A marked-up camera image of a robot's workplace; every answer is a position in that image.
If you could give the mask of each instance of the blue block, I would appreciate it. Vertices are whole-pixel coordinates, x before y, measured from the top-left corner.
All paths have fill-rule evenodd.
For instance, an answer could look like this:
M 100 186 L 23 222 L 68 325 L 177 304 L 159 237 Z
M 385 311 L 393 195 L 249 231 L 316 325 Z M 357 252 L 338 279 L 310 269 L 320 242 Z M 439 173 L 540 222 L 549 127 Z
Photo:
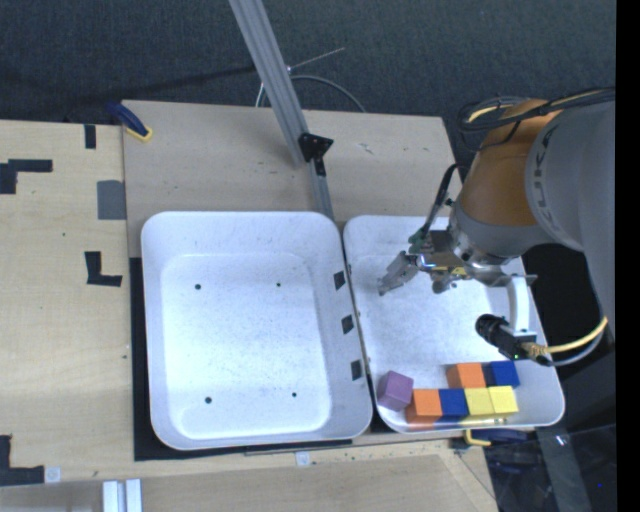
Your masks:
M 517 388 L 520 378 L 513 361 L 493 361 L 483 365 L 487 386 L 511 386 Z
M 462 388 L 439 389 L 442 417 L 436 423 L 450 423 L 469 416 L 467 399 Z

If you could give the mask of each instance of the black clamp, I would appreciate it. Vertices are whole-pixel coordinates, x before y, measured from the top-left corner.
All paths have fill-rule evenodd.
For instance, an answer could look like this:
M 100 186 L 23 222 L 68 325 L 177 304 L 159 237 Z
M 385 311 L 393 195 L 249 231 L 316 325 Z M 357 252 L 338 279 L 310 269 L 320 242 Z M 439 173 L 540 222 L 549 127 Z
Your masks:
M 313 163 L 316 168 L 316 174 L 318 176 L 326 176 L 327 171 L 324 167 L 322 157 L 329 150 L 333 144 L 332 139 L 326 137 L 320 137 L 319 135 L 313 135 L 311 133 L 303 133 L 298 138 L 298 144 L 302 151 L 302 156 L 305 162 L 309 162 L 313 159 Z

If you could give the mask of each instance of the toy block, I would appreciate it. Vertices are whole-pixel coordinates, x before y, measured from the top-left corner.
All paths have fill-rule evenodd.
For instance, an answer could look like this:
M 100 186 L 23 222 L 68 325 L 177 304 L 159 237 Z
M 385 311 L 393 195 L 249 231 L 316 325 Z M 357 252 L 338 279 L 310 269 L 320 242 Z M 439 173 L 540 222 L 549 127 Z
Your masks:
M 487 386 L 480 363 L 458 363 L 447 368 L 450 388 L 484 388 Z
M 497 417 L 488 388 L 465 388 L 464 396 L 467 400 L 467 407 L 469 408 L 468 419 Z
M 440 393 L 437 389 L 414 389 L 404 414 L 410 425 L 432 425 L 442 417 Z
M 389 371 L 378 383 L 378 405 L 400 411 L 411 403 L 413 379 L 400 373 Z
M 438 423 L 456 423 L 469 415 L 467 399 L 463 389 L 440 389 L 442 418 Z
M 511 386 L 492 386 L 487 389 L 496 414 L 505 417 L 518 412 L 516 395 Z
M 493 361 L 482 365 L 487 386 L 511 386 L 517 388 L 520 378 L 513 361 Z

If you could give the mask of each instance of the black connector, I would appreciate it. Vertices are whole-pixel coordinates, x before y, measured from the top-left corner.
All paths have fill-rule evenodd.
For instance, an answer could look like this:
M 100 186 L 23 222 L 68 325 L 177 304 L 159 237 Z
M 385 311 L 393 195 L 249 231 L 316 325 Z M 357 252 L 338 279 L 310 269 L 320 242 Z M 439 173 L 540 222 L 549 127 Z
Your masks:
M 485 314 L 476 320 L 476 332 L 509 359 L 528 358 L 529 353 L 522 347 L 522 344 L 527 342 L 535 343 L 535 335 L 513 336 L 503 328 L 508 327 L 508 325 L 509 322 L 504 318 Z

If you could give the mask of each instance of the blue clamp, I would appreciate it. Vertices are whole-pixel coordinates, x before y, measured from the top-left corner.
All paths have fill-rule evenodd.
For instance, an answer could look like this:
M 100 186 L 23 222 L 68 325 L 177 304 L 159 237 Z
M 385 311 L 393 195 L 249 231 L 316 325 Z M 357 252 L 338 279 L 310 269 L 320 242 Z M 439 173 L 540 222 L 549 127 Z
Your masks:
M 106 105 L 107 112 L 120 121 L 126 128 L 127 133 L 142 142 L 151 139 L 153 131 L 145 126 L 142 121 L 131 110 L 120 103 L 109 101 Z

